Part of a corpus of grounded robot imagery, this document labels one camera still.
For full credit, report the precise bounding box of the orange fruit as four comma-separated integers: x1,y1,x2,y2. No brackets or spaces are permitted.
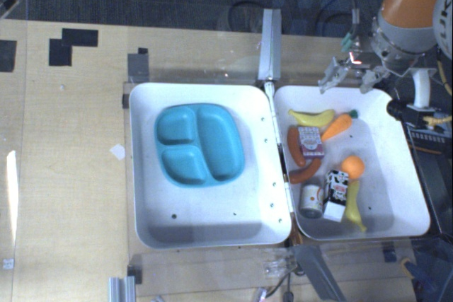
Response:
340,155,366,180

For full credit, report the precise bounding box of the cow print milk carton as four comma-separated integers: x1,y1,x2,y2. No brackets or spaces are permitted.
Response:
322,169,350,223

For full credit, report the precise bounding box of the thin black and white rod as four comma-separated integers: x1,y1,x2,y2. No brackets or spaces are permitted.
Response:
263,81,294,215

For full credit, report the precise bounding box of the white printed can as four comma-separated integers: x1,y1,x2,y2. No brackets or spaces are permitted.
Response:
299,184,325,219

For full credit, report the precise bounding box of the orange-brown sausage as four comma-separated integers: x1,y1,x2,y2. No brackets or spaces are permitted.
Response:
287,126,306,168
289,158,323,185

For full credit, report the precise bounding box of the yellow banana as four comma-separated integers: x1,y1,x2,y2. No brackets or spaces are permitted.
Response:
287,108,336,129
342,180,368,233

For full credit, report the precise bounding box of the pink printed carton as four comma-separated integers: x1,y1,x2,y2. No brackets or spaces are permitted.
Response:
297,126,326,158

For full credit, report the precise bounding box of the orange carrot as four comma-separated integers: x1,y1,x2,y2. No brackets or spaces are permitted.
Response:
321,109,359,143

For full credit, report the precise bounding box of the black cylinder on white bracket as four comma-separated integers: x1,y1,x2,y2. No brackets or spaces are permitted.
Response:
386,68,437,129

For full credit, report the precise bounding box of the white plastic tray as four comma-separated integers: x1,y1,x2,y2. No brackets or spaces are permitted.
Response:
128,82,293,250
274,85,432,242

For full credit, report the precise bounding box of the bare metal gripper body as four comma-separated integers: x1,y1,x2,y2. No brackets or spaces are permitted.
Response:
348,23,425,78

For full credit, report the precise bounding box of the blue divided plate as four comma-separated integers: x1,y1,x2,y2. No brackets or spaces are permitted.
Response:
154,103,246,188

